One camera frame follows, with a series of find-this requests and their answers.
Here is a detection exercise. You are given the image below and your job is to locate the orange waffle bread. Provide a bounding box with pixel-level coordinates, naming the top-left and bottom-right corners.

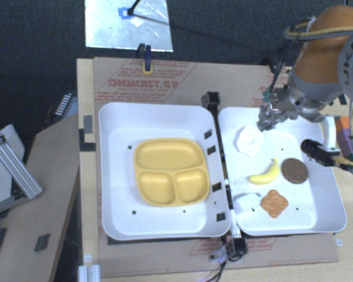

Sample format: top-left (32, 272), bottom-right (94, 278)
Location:
top-left (259, 189), bottom-right (289, 219)

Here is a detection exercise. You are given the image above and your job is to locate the white carton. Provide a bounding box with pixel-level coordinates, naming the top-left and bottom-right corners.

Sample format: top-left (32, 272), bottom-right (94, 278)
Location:
top-left (234, 192), bottom-right (262, 216)

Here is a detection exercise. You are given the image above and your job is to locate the black block with thin wires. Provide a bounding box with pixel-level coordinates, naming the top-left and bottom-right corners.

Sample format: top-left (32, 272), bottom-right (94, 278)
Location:
top-left (201, 91), bottom-right (222, 110)
top-left (222, 235), bottom-right (248, 261)

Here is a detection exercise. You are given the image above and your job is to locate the white plastic tray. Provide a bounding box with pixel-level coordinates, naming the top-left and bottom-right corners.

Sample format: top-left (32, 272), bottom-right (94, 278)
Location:
top-left (98, 101), bottom-right (232, 241)
top-left (217, 106), bottom-right (348, 237)

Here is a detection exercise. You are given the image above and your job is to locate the yellow banana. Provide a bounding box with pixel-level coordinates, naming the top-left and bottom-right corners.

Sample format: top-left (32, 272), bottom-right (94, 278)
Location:
top-left (248, 157), bottom-right (281, 186)

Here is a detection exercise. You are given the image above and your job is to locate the orange cube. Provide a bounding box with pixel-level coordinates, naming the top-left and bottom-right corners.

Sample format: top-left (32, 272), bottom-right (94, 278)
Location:
top-left (335, 116), bottom-right (353, 132)

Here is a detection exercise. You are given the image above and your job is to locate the brown cardboard board red print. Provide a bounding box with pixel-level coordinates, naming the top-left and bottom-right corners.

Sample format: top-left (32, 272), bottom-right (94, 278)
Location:
top-left (93, 56), bottom-right (340, 278)

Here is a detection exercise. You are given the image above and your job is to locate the purple cube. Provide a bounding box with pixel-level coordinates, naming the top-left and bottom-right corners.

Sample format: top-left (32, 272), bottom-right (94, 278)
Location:
top-left (339, 127), bottom-right (353, 159)

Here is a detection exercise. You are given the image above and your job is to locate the black cylinder on white bracket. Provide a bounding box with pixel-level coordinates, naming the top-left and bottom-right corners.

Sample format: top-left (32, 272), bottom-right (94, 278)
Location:
top-left (300, 115), bottom-right (341, 167)

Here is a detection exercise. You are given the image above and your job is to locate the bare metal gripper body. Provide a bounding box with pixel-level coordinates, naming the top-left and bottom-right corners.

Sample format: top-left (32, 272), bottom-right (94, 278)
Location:
top-left (269, 84), bottom-right (328, 123)

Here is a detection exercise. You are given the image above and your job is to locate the yellow divided plate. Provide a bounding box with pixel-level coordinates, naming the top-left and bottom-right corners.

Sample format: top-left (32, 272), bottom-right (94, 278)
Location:
top-left (133, 137), bottom-right (211, 207)

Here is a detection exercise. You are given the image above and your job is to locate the brown round biscuit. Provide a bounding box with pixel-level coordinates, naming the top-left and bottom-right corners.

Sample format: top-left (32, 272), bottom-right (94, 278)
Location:
top-left (280, 157), bottom-right (309, 185)

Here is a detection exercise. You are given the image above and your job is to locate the thin black and white rod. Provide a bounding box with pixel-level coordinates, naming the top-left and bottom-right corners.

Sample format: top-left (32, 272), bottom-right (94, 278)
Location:
top-left (210, 106), bottom-right (239, 238)

